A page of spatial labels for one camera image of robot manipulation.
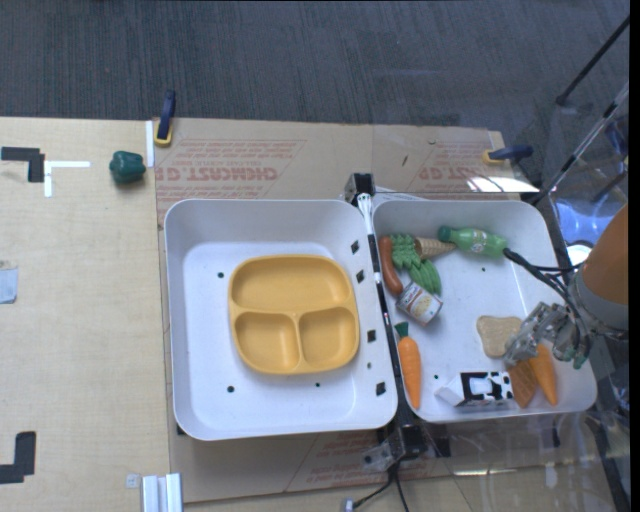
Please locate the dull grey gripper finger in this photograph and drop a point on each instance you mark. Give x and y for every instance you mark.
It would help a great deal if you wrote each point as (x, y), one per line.
(515, 347)
(531, 350)

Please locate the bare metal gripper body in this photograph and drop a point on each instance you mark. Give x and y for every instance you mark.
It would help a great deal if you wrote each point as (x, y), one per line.
(555, 325)

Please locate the tan bread slice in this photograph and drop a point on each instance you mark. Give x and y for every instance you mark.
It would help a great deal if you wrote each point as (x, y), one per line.
(492, 332)

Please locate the orange carrot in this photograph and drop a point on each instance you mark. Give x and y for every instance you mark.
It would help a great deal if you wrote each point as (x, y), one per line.
(410, 365)
(546, 375)

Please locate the orange textured wedge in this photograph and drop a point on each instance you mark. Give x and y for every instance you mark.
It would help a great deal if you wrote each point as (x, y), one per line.
(522, 385)

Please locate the white plastic tray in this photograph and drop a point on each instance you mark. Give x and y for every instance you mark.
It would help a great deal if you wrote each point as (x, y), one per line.
(200, 350)
(460, 350)

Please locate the black and white carton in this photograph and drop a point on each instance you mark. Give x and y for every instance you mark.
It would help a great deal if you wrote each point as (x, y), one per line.
(480, 390)

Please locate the small white labelled can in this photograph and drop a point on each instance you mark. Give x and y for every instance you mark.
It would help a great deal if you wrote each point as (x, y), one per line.
(420, 303)

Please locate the green bottle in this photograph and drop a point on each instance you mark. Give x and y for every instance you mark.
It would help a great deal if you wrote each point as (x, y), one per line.
(475, 241)

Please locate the green leafy vegetable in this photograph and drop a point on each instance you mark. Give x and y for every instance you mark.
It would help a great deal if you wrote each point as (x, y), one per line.
(425, 275)

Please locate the tan ice cream cone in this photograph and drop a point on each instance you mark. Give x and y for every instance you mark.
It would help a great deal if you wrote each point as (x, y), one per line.
(432, 246)

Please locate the red-brown sausage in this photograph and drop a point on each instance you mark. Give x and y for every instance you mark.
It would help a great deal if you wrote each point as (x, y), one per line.
(390, 270)

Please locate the yellow divided plate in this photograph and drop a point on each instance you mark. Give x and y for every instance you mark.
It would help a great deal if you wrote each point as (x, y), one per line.
(292, 285)

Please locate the brown cardboard board red print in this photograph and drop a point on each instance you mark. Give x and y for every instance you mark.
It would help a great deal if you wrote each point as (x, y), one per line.
(310, 155)

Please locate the green bell pepper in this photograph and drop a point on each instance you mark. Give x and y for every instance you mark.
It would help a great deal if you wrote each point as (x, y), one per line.
(127, 167)

